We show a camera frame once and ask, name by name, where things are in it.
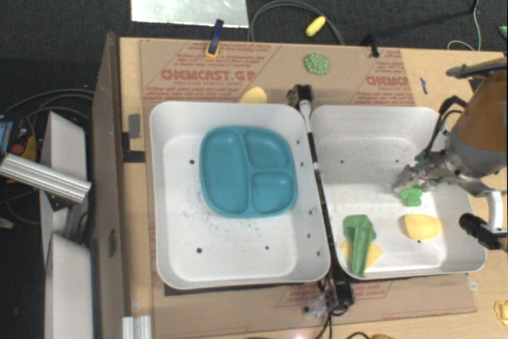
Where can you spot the blue divided plate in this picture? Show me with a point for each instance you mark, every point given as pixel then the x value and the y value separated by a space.
pixel 226 170

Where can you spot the yellow lemon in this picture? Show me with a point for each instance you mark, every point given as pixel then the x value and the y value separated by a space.
pixel 422 226

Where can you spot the white plastic tray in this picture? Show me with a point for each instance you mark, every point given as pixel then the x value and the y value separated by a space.
pixel 373 155
pixel 238 250

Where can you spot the brown cardboard board red print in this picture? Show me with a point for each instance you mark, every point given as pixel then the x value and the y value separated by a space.
pixel 246 67

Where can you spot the black cylinder on white bracket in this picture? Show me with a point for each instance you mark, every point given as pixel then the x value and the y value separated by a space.
pixel 478 229

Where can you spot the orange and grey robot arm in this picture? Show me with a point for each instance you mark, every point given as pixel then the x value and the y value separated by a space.
pixel 484 119

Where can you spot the thin black and white rod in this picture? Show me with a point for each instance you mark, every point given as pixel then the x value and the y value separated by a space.
pixel 316 166

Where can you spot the small green toy food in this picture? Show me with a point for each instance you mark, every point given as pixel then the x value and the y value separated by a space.
pixel 504 30

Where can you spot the green broccoli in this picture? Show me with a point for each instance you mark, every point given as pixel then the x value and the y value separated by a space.
pixel 412 197

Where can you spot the green leafy vegetable stalk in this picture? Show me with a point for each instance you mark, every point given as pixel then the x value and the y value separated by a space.
pixel 359 242

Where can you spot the green grapes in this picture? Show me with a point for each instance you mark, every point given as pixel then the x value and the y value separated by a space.
pixel 316 63

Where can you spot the yellow corn cob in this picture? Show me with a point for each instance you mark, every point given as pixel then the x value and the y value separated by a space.
pixel 315 26

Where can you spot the yellow toy food piece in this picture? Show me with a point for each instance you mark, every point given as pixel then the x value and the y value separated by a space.
pixel 502 310

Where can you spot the yellow cheese slice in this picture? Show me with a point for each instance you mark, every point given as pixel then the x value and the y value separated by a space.
pixel 375 252

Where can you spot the yellow rounded toy food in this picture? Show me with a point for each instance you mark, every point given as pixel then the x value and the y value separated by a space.
pixel 254 96

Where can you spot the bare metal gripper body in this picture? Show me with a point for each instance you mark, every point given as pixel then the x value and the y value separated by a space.
pixel 444 168

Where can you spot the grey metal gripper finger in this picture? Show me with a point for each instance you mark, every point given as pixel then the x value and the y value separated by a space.
pixel 427 182
pixel 406 178

